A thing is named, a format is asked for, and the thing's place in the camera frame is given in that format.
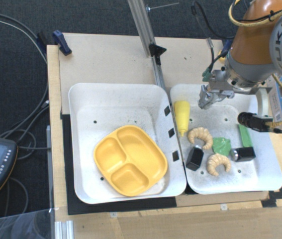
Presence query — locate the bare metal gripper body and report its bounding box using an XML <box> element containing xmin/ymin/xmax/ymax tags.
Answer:
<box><xmin>207</xmin><ymin>70</ymin><xmax>259</xmax><ymax>100</ymax></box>

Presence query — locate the yellow squeeze bottle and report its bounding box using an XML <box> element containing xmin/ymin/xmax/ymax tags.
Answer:
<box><xmin>173</xmin><ymin>100</ymin><xmax>191</xmax><ymax>137</ymax></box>

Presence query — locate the beige toy croissant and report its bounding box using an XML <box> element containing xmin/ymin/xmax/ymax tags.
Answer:
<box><xmin>187</xmin><ymin>126</ymin><xmax>214</xmax><ymax>151</ymax></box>
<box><xmin>206</xmin><ymin>153</ymin><xmax>232</xmax><ymax>177</ymax></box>

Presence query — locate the green crumpled packet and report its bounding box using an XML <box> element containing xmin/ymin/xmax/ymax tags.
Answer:
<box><xmin>211</xmin><ymin>137</ymin><xmax>232</xmax><ymax>157</ymax></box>

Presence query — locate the green flat bar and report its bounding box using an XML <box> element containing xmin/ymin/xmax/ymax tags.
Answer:
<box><xmin>238</xmin><ymin>123</ymin><xmax>254</xmax><ymax>149</ymax></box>

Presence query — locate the black box with silver cap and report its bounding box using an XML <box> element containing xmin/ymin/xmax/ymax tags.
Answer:
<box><xmin>185</xmin><ymin>144</ymin><xmax>205</xmax><ymax>172</ymax></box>

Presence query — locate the black bottle with silver cap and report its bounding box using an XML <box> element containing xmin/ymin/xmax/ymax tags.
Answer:
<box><xmin>230</xmin><ymin>146</ymin><xmax>257</xmax><ymax>163</ymax></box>

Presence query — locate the white plastic tray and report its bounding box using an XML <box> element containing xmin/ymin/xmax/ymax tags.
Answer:
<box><xmin>169</xmin><ymin>83</ymin><xmax>282</xmax><ymax>195</ymax></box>
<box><xmin>68</xmin><ymin>82</ymin><xmax>188</xmax><ymax>205</ymax></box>

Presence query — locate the yellow divided plate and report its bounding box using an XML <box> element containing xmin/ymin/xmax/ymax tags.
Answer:
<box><xmin>93</xmin><ymin>124</ymin><xmax>169</xmax><ymax>197</ymax></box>

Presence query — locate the pale wood board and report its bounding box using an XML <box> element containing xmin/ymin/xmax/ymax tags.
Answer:
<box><xmin>58</xmin><ymin>32</ymin><xmax>271</xmax><ymax>208</ymax></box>

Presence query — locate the black cylinder on white bracket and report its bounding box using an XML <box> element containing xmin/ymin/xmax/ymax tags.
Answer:
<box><xmin>237</xmin><ymin>88</ymin><xmax>274</xmax><ymax>133</ymax></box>

